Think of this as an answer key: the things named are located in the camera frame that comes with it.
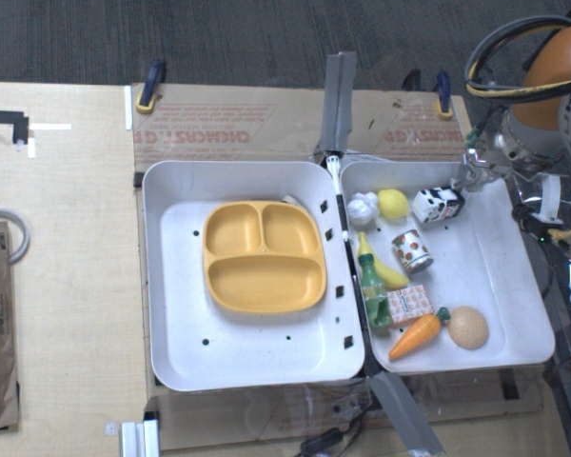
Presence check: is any white plastic tray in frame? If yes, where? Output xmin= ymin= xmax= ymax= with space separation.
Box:
xmin=338 ymin=159 xmax=557 ymax=376
xmin=141 ymin=159 xmax=366 ymax=393

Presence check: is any white garlic bulb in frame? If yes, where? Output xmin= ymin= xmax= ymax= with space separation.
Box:
xmin=345 ymin=190 xmax=381 ymax=228

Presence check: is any black cylinder on white bracket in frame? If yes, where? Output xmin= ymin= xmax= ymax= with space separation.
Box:
xmin=510 ymin=173 xmax=563 ymax=238

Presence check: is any black and white milk carton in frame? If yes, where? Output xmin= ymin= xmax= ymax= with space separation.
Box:
xmin=411 ymin=186 xmax=466 ymax=225

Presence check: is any yellow divided plate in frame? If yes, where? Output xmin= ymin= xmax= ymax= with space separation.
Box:
xmin=202 ymin=200 xmax=328 ymax=315

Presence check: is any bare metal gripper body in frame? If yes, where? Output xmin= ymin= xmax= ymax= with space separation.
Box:
xmin=463 ymin=129 xmax=522 ymax=183

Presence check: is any yellow banana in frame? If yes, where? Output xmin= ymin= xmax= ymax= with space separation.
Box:
xmin=356 ymin=230 xmax=410 ymax=290

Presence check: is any white can with red print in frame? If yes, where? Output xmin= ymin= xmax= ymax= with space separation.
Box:
xmin=391 ymin=228 xmax=434 ymax=275

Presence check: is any yellow lemon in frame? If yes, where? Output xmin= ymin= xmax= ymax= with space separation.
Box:
xmin=377 ymin=188 xmax=410 ymax=221

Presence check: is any orange carrot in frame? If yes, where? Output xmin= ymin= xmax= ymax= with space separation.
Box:
xmin=387 ymin=306 xmax=452 ymax=362

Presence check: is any green plastic bottle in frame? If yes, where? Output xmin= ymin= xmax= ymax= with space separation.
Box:
xmin=359 ymin=253 xmax=394 ymax=328

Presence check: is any orange printed carton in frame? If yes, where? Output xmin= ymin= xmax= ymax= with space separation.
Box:
xmin=386 ymin=284 xmax=435 ymax=328

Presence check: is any brown cardboard board red print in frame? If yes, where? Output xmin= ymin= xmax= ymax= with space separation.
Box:
xmin=129 ymin=82 xmax=544 ymax=451

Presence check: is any beige egg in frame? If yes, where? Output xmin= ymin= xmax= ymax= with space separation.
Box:
xmin=445 ymin=306 xmax=490 ymax=350

